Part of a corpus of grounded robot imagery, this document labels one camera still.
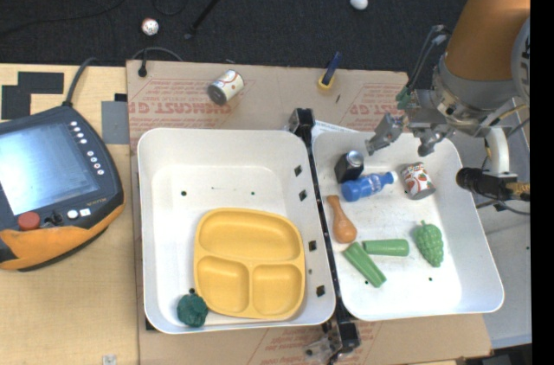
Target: control button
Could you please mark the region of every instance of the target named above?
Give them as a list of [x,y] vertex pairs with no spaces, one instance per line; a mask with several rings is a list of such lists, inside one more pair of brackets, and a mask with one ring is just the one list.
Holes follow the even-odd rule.
[[17,217],[17,225],[21,231],[36,230],[41,225],[41,216],[35,211],[28,211]]

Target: white tray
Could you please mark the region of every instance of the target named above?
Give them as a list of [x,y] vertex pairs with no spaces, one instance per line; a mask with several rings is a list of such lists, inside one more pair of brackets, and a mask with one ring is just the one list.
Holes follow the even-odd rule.
[[[325,132],[315,138],[313,152],[327,225],[332,229],[332,209],[328,195],[342,199],[334,173],[339,157],[350,150],[366,155],[364,167],[370,172],[395,170],[398,180],[371,197],[357,202],[341,200],[346,215],[358,229],[356,240],[406,239],[409,256],[371,258],[387,281],[379,288],[365,278],[341,253],[349,244],[332,238],[342,298],[348,311],[362,320],[376,321],[405,317],[485,313],[503,303],[504,290],[471,193],[457,186],[456,173],[461,160],[451,141],[435,146],[435,152],[417,155],[419,139],[404,133],[392,145],[367,156],[364,141],[374,133]],[[422,161],[436,186],[434,194],[415,201],[404,192],[400,168]],[[411,236],[425,220],[443,234],[445,256],[433,268],[419,253]]]
[[[287,131],[154,129],[138,142],[138,173],[145,313],[157,330],[184,334],[313,325],[332,316],[332,276],[307,151],[299,138]],[[295,315],[276,321],[210,311],[201,328],[178,320],[178,300],[195,287],[196,225],[215,208],[267,211],[286,216],[299,229],[306,289]]]

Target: screen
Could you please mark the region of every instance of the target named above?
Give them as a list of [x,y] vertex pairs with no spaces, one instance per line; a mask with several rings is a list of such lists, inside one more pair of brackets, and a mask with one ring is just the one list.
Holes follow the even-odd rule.
[[0,135],[0,184],[14,215],[99,189],[64,124]]

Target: silver lid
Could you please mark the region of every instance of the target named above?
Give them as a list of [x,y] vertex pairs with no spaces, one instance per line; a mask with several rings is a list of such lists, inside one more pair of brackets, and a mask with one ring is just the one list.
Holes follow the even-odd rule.
[[359,151],[352,150],[346,153],[346,162],[348,162],[352,167],[361,167],[364,165],[364,156],[362,156],[362,153]]

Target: green toy vegetable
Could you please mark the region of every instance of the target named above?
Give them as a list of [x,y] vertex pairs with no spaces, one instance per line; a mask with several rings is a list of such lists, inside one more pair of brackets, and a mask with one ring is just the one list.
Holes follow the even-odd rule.
[[177,317],[191,327],[201,327],[206,321],[208,306],[197,294],[185,294],[177,304]]
[[370,283],[378,288],[387,278],[379,270],[375,262],[364,251],[359,242],[353,242],[343,251],[345,257],[361,272]]
[[444,243],[441,230],[436,225],[422,221],[422,226],[415,230],[415,244],[429,264],[441,266]]
[[385,256],[408,256],[409,245],[405,239],[364,240],[364,250],[368,254]]

